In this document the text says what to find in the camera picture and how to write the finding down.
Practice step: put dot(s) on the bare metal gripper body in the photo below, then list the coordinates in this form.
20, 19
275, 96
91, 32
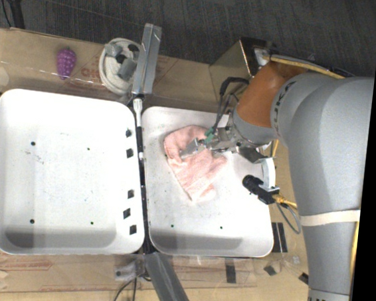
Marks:
226, 142

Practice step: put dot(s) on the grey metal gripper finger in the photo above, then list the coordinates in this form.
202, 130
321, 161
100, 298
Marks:
192, 148

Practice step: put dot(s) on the pink cloth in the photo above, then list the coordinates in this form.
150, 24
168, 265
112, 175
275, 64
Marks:
198, 176

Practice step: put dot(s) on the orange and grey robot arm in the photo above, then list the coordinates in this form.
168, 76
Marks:
330, 134

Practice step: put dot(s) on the thin black and white rod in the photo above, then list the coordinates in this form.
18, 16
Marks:
142, 178

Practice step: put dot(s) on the brown box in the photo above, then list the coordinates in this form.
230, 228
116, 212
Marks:
232, 66

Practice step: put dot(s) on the white plastic tray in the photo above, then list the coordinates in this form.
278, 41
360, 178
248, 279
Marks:
68, 180
210, 222

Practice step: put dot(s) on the purple toy grapes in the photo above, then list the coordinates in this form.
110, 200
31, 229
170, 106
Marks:
66, 61

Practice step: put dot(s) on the brown cardboard board red print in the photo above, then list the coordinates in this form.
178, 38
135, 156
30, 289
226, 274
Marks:
61, 277

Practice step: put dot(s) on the black cylinder on white bracket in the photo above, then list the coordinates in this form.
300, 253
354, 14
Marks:
260, 189

